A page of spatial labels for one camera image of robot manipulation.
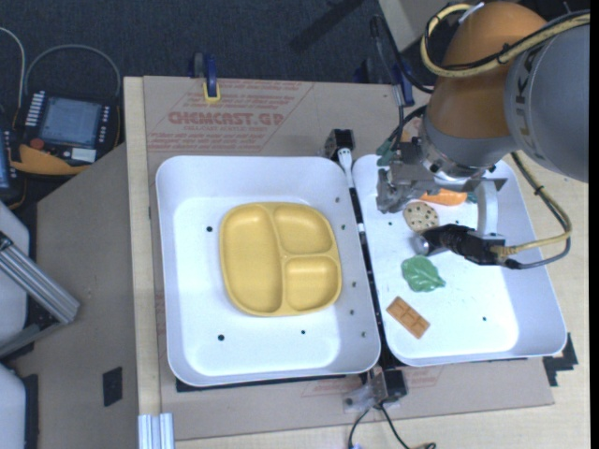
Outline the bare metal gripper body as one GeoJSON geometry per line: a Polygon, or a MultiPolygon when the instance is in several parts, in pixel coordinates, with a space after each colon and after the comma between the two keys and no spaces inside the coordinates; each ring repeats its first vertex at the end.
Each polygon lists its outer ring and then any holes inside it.
{"type": "Polygon", "coordinates": [[[402,195],[436,194],[440,188],[465,192],[487,171],[466,166],[439,152],[421,139],[401,142],[388,169],[389,184],[402,195]]]}

